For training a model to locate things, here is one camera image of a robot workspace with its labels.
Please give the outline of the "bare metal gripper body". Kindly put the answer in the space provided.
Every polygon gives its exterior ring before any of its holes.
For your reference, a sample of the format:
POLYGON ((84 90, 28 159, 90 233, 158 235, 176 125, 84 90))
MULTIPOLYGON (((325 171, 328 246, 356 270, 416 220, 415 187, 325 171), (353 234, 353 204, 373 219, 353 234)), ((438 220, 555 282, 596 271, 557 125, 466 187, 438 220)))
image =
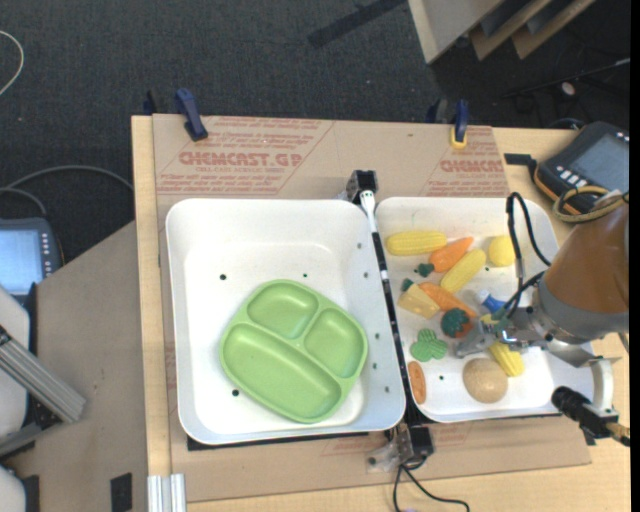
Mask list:
POLYGON ((495 339, 511 350, 539 347, 571 366, 589 366, 598 357, 590 347, 594 331, 584 320, 584 312, 572 307, 527 306, 499 321, 495 339))

